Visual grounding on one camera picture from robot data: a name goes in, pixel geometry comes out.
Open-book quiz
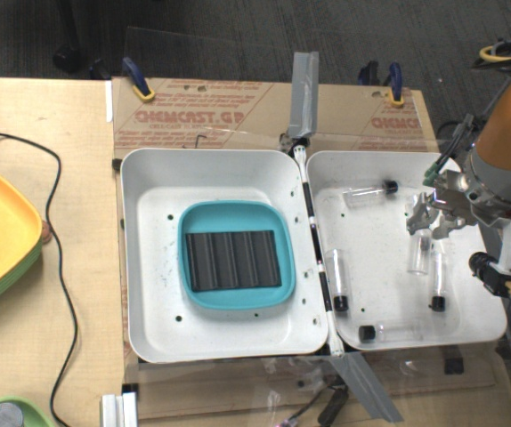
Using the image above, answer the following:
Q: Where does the black ribbed rack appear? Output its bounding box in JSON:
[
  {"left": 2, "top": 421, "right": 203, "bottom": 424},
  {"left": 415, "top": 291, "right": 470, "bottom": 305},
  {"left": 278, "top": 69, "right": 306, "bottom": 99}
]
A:
[{"left": 184, "top": 229, "right": 283, "bottom": 294}]

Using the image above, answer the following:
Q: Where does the brown cardboard board red print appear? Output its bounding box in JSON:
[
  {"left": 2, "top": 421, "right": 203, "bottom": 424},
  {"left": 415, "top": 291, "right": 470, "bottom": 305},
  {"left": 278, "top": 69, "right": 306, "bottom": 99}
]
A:
[{"left": 111, "top": 76, "right": 508, "bottom": 421}]

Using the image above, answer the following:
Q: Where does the blue plate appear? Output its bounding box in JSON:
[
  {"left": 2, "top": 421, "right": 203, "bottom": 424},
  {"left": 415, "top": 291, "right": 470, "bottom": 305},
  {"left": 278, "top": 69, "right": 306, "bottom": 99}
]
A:
[{"left": 176, "top": 199, "right": 297, "bottom": 311}]

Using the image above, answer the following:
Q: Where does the clear vial with black cap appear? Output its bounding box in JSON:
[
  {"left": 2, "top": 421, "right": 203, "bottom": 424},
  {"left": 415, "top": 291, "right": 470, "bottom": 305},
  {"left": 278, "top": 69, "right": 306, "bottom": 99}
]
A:
[
  {"left": 357, "top": 322, "right": 422, "bottom": 344},
  {"left": 324, "top": 247, "right": 352, "bottom": 313},
  {"left": 341, "top": 179, "right": 400, "bottom": 209},
  {"left": 406, "top": 232, "right": 433, "bottom": 278},
  {"left": 428, "top": 250, "right": 449, "bottom": 313}
]

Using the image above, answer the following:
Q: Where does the thin black and white rod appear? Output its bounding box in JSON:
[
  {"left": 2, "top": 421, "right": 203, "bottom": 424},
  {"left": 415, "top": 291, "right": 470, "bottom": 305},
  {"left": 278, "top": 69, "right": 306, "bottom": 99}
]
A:
[{"left": 292, "top": 145, "right": 345, "bottom": 358}]

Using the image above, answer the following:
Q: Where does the black office chair base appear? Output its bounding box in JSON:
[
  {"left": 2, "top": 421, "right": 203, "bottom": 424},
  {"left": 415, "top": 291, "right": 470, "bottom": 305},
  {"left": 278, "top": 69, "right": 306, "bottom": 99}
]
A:
[{"left": 43, "top": 0, "right": 168, "bottom": 74}]

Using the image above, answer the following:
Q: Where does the white plastic tray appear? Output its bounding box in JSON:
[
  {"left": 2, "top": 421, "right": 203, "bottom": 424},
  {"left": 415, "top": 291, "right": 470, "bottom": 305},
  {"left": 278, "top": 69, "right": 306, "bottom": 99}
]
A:
[
  {"left": 119, "top": 147, "right": 330, "bottom": 365},
  {"left": 304, "top": 149, "right": 508, "bottom": 352}
]

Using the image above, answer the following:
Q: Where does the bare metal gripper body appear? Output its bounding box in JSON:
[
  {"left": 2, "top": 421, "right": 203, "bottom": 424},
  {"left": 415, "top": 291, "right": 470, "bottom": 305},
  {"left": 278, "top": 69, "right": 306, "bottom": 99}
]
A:
[{"left": 430, "top": 169, "right": 511, "bottom": 230}]

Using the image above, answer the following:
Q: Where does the black cylinder on white bracket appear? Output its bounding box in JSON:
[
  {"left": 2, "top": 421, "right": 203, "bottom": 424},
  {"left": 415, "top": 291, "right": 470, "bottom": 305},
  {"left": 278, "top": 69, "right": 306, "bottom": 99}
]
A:
[{"left": 468, "top": 222, "right": 511, "bottom": 300}]

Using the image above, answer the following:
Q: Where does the grey cylinder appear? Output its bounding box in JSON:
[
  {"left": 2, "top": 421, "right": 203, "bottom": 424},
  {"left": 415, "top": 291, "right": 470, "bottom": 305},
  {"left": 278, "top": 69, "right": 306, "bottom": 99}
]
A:
[{"left": 0, "top": 401, "right": 26, "bottom": 427}]

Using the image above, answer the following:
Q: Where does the green plate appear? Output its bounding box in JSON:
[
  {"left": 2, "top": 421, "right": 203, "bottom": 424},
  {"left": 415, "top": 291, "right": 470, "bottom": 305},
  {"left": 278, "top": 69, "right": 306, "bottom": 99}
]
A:
[
  {"left": 0, "top": 237, "right": 45, "bottom": 314},
  {"left": 0, "top": 395, "right": 57, "bottom": 427}
]

